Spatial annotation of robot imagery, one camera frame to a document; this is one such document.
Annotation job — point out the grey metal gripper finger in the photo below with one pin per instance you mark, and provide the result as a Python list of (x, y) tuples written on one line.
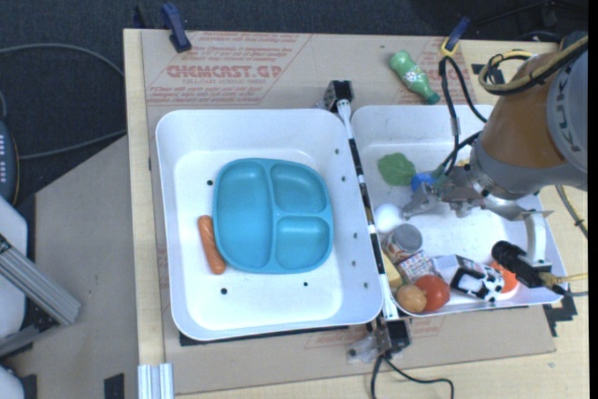
[(418, 204)]

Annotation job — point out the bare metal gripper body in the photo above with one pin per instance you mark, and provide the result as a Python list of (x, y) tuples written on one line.
[(462, 191)]

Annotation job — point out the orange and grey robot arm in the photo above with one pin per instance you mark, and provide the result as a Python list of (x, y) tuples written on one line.
[(523, 140)]

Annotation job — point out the small blue object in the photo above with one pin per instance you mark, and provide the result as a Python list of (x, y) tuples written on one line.
[(420, 180)]

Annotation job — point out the white egg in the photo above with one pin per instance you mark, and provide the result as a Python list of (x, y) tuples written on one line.
[(388, 217)]

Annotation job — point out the small silver-topped can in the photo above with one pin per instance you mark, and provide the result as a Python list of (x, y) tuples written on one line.
[(405, 240)]

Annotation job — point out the white plastic tray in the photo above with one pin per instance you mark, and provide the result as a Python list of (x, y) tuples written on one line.
[(261, 308), (467, 233)]

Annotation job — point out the green lettuce leaf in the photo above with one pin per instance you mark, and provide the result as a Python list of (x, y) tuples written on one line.
[(394, 169)]

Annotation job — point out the small red and white packet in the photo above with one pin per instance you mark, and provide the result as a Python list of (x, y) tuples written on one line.
[(416, 267)]

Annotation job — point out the thin black and white rod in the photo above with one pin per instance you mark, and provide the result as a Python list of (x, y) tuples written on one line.
[(360, 175)]

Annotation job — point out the small grey clear box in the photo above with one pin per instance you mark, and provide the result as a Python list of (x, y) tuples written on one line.
[(445, 265)]

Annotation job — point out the yellow cheese wedge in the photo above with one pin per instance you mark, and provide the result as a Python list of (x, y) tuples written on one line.
[(392, 273)]

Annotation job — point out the red tomato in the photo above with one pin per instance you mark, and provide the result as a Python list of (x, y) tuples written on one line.
[(433, 292)]

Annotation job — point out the black and white cow-print carton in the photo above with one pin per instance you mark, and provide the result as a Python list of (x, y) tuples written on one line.
[(476, 282)]

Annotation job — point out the yellow-orange round fruit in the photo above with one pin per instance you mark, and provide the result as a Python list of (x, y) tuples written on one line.
[(411, 298)]

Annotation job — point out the orange round toy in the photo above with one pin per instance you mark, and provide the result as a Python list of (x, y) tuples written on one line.
[(509, 282)]

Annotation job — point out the green plastic bottle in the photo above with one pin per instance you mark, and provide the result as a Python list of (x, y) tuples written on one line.
[(413, 77)]

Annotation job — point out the blue divided plate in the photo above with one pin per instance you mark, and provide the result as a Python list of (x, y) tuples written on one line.
[(273, 217)]

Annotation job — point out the brown cardboard board red print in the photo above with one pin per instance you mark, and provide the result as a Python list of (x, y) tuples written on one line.
[(261, 70)]

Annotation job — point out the orange sausage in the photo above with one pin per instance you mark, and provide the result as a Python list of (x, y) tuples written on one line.
[(210, 245)]

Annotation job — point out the black cylinder on white bracket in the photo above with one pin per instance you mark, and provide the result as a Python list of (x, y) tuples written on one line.
[(514, 260)]

